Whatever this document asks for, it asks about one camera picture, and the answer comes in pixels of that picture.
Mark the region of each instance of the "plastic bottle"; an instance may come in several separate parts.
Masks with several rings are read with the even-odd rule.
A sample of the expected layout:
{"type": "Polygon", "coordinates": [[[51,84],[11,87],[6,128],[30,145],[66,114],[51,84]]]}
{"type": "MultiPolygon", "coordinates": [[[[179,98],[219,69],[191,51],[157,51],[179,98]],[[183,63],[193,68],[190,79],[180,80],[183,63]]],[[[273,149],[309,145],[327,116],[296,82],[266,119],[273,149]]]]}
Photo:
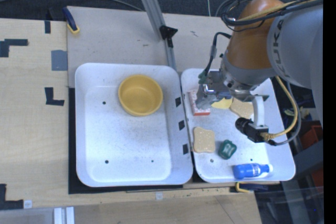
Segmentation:
{"type": "Polygon", "coordinates": [[[247,163],[233,166],[233,174],[236,179],[244,177],[257,177],[262,173],[270,173],[273,167],[270,164],[247,163]]]}

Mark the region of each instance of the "green connector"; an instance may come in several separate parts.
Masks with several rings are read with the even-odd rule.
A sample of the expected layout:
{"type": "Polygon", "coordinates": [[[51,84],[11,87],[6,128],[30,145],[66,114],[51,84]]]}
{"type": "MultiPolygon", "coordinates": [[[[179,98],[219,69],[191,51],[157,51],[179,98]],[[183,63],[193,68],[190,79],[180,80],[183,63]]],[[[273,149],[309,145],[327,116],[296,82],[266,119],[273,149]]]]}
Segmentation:
{"type": "Polygon", "coordinates": [[[235,144],[233,144],[230,140],[225,140],[219,147],[218,154],[223,159],[230,159],[236,150],[237,146],[235,144]]]}

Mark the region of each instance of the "yellow plate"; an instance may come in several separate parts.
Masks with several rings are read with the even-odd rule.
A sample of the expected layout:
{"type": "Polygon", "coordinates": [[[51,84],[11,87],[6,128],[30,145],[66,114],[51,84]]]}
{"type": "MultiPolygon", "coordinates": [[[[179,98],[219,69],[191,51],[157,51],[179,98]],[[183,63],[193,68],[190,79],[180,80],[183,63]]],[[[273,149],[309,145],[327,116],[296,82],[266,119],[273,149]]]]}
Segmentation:
{"type": "Polygon", "coordinates": [[[135,74],[121,82],[118,97],[122,107],[132,116],[147,116],[160,108],[163,93],[155,80],[135,74]]]}

